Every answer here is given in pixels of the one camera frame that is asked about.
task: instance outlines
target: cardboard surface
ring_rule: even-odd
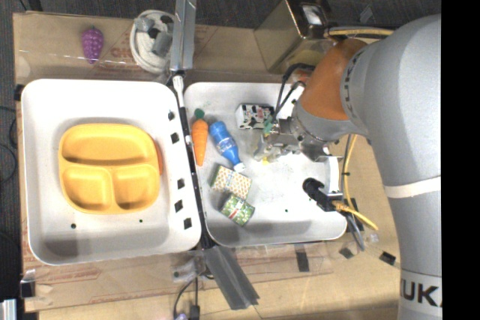
[[[129,63],[125,38],[131,20],[88,16],[17,13],[13,16],[16,82],[25,85],[42,77],[74,79],[147,79],[137,70],[92,68],[82,57],[76,33],[90,26],[108,34],[104,62]],[[226,81],[278,81],[267,74],[253,31],[242,28],[196,27],[194,66],[200,78]],[[36,295],[25,300],[27,312],[40,311],[41,319],[171,319],[181,283],[174,283],[173,265],[188,254],[149,256],[111,262],[51,267],[40,263],[28,246],[21,111],[17,105],[19,179],[22,208],[23,270],[35,278]],[[343,154],[345,140],[332,148]],[[398,258],[395,225],[383,194],[370,146],[359,138],[352,153],[350,193],[358,208],[378,226],[367,251],[359,253],[351,235],[337,241],[255,247],[235,250],[239,264],[260,295],[259,306],[231,311],[215,281],[202,281],[199,305],[202,319],[395,319],[398,302],[398,266],[380,261],[387,251]],[[348,249],[347,259],[340,250]],[[306,252],[310,272],[300,272],[296,250]],[[182,297],[179,309],[188,309],[193,294]]]

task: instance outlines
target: white sink basin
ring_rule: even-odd
[[[185,141],[175,95],[165,85],[40,79],[23,90],[22,113],[28,241],[40,261],[64,265],[197,245],[201,227]],[[156,141],[164,168],[153,205],[128,214],[89,214],[67,203],[59,179],[60,138],[85,123],[131,124]]]
[[[242,174],[252,179],[247,202],[256,210],[250,221],[241,227],[219,212],[223,193],[210,188],[216,166],[221,164],[231,169],[232,164],[218,153],[212,138],[208,137],[205,161],[197,171],[208,232],[225,247],[331,240],[340,237],[347,227],[342,215],[324,212],[302,189],[304,179],[312,177],[323,182],[328,190],[338,190],[336,158],[326,163],[313,163],[303,154],[288,154],[276,163],[265,165],[253,159],[260,130],[237,128],[235,111],[240,104],[275,106],[280,86],[273,83],[198,82],[185,92],[189,117],[200,108],[205,112],[205,118],[225,122],[238,144],[240,159],[247,167]],[[299,97],[297,91],[291,99]],[[287,102],[278,117],[289,116],[292,109],[293,105]]]

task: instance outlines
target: yellow cable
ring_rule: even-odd
[[[368,34],[368,35],[382,35],[389,36],[393,34],[393,30],[385,28],[355,28],[355,29],[338,29],[338,30],[326,30],[323,37],[334,35],[352,35],[352,34]]]
[[[352,150],[353,150],[353,146],[355,144],[355,141],[357,140],[357,135],[352,135],[352,140],[350,141],[350,147],[348,149],[348,152],[346,153],[346,157],[345,157],[345,165],[344,165],[344,172],[347,173],[348,171],[348,165],[349,165],[349,162],[350,162],[350,155],[352,154]],[[346,200],[348,201],[348,205],[351,207],[351,208],[354,208],[354,205],[352,203],[352,199],[350,198],[350,193],[348,191],[348,177],[346,175],[344,175],[343,177],[343,194],[345,195],[346,197]]]
[[[337,209],[337,211],[343,211],[343,212],[348,212],[352,215],[355,215],[358,217],[359,220],[361,220],[366,226],[372,228],[374,231],[377,231],[378,230],[378,226],[373,222],[371,221],[370,219],[368,219],[366,216],[362,215],[360,212],[356,211],[355,209],[352,209],[350,208],[348,205],[342,203],[342,202],[339,202],[338,200],[334,200],[333,202],[331,202],[335,208]]]
[[[350,140],[348,152],[346,153],[346,157],[345,157],[345,160],[344,160],[345,164],[344,164],[343,171],[345,173],[348,172],[348,165],[350,163],[350,158],[351,158],[351,155],[352,155],[353,146],[355,145],[357,137],[358,137],[358,135],[354,134],[354,135],[352,135],[352,139]],[[360,214],[360,212],[358,212],[355,209],[355,206],[353,205],[352,199],[350,197],[350,192],[348,191],[348,181],[347,180],[348,180],[347,175],[344,175],[344,177],[343,177],[343,194],[345,195],[345,198],[346,198],[346,201],[347,201],[348,205],[346,205],[342,202],[333,202],[336,209],[338,209],[340,211],[344,211],[344,212],[350,212],[351,214],[357,216],[363,223],[365,223],[366,226],[372,228],[375,231],[378,230],[378,226],[373,221],[368,219],[365,215]]]

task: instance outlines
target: toy sink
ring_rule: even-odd
[[[232,164],[218,153],[212,138],[208,138],[205,161],[198,167],[202,202],[208,232],[225,247],[331,240],[340,237],[347,227],[341,214],[324,212],[302,189],[304,179],[314,177],[327,190],[338,190],[336,158],[314,163],[303,154],[288,154],[268,164],[253,159],[261,130],[239,129],[235,111],[243,103],[275,106],[280,88],[280,84],[273,83],[197,82],[185,92],[189,115],[200,108],[205,116],[225,123],[246,165],[242,174],[252,180],[247,202],[255,207],[255,213],[241,227],[219,212],[224,193],[213,191],[210,181],[219,164],[230,169]],[[300,88],[294,91],[290,101],[298,99],[301,92]],[[278,117],[287,118],[292,109],[293,104],[287,101]]]
[[[80,124],[60,141],[61,188],[70,205],[90,214],[124,214],[152,205],[163,170],[145,131],[127,124]]]
[[[168,87],[39,79],[25,86],[21,104],[28,244],[38,260],[67,265],[198,244],[188,153]]]

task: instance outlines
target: white bottle cap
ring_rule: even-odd
[[[235,172],[238,172],[238,173],[240,173],[241,171],[244,171],[245,168],[247,168],[247,167],[246,167],[245,164],[243,164],[243,163],[238,163],[238,164],[235,164],[235,165],[233,166],[233,170],[234,170]]]

